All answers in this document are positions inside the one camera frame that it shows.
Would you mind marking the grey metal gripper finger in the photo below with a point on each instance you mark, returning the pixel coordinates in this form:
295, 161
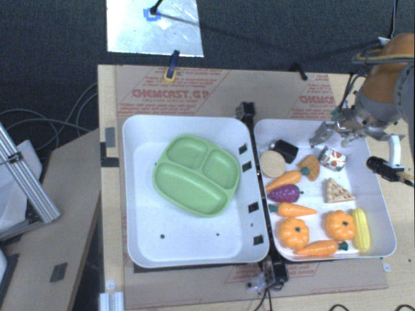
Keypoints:
349, 138
322, 134

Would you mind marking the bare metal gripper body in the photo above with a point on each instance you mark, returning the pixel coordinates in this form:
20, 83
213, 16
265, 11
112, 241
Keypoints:
360, 122

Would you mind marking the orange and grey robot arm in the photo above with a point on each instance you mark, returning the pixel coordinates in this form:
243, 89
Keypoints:
382, 79

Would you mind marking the small printed can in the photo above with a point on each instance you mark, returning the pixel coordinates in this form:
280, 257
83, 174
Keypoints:
332, 159

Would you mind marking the orange waffle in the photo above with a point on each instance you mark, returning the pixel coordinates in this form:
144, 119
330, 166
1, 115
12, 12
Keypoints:
310, 168

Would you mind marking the small black container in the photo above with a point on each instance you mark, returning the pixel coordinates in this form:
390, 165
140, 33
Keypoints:
287, 151

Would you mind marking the tan pie slice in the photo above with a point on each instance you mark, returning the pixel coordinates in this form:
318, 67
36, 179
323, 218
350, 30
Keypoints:
335, 193

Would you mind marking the orange carrot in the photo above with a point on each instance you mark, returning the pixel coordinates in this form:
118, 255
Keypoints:
285, 179
319, 248
293, 210

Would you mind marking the round tan biscuit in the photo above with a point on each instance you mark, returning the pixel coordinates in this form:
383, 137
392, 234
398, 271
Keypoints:
272, 164

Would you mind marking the white plastic tray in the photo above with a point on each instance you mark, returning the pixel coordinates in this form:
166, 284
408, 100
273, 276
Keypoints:
311, 194
181, 238

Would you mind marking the purple grapes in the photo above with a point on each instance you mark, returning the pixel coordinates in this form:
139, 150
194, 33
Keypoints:
285, 193

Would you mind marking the thin black rod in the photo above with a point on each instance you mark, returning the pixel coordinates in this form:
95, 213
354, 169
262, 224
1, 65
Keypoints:
259, 180

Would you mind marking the orange pumpkin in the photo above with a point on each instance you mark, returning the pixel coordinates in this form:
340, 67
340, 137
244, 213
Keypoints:
294, 233
340, 226

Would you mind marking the yellow corn cob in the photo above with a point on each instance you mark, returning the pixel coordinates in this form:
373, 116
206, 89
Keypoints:
360, 230

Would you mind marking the green divided plate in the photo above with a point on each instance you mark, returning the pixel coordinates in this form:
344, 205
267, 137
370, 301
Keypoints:
194, 177

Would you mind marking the brown cardboard board red print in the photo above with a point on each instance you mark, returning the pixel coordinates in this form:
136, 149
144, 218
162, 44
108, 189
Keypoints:
201, 287

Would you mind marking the black cylinder on white bracket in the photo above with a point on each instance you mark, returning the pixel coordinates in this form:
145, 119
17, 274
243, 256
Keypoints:
386, 167

